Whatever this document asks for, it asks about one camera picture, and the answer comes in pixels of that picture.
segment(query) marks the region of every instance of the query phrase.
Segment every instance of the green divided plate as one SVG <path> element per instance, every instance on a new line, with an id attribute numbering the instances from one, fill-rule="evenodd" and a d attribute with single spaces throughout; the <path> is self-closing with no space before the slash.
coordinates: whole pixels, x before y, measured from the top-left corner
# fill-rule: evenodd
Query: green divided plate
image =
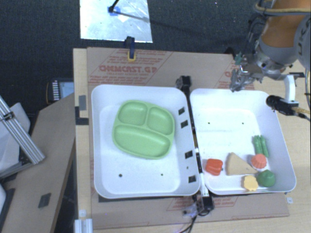
<path id="1" fill-rule="evenodd" d="M 160 159 L 170 151 L 174 133 L 174 117 L 168 110 L 148 102 L 128 100 L 118 110 L 112 138 L 124 152 Z"/>

